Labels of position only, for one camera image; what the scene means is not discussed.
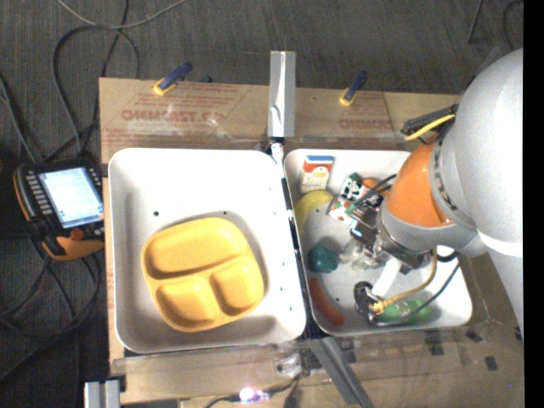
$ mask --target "banana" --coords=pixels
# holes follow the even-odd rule
[[[304,194],[300,200],[295,203],[295,220],[297,222],[298,233],[304,232],[304,225],[312,210],[316,207],[331,202],[332,193],[326,190],[312,190]]]

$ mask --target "dark floor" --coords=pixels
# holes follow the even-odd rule
[[[102,255],[88,266],[52,263],[32,299],[6,314],[42,267],[20,234],[24,222],[11,191],[9,172],[30,159],[8,100],[40,162],[77,153],[73,143],[55,152],[73,134],[63,102],[79,130],[99,116],[97,78],[108,56],[108,77],[156,80],[189,61],[190,80],[265,85],[269,51],[287,49],[297,52],[299,87],[345,88],[366,69],[368,90],[459,94],[524,41],[523,0],[484,0],[470,41],[479,0],[189,0],[156,18],[179,0],[63,1],[99,26],[145,22],[124,28],[110,54],[115,33],[90,28],[56,0],[0,0],[0,77],[8,94],[0,97],[0,310],[18,328],[0,326],[0,406],[81,405],[82,383],[108,373],[103,282],[93,296]],[[97,126],[89,134],[87,151],[99,158]],[[73,331],[50,343],[43,338],[78,314]]]

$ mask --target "controller screen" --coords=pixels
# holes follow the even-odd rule
[[[39,174],[64,229],[104,219],[104,206],[84,167]]]

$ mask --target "yellow divided tray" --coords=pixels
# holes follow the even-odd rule
[[[264,295],[246,237],[224,218],[200,218],[155,233],[144,244],[141,261],[162,318],[181,332],[239,320]]]

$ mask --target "blue and yellow clamp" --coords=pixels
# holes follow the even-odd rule
[[[191,65],[189,62],[185,62],[183,65],[178,66],[166,77],[155,83],[153,85],[153,89],[157,94],[164,95],[176,86],[177,80],[184,78],[192,69],[193,65]]]
[[[342,95],[340,96],[340,103],[342,105],[352,105],[355,101],[355,95],[357,94],[357,91],[363,87],[365,82],[366,71],[363,70],[359,73],[351,86],[343,91]]]

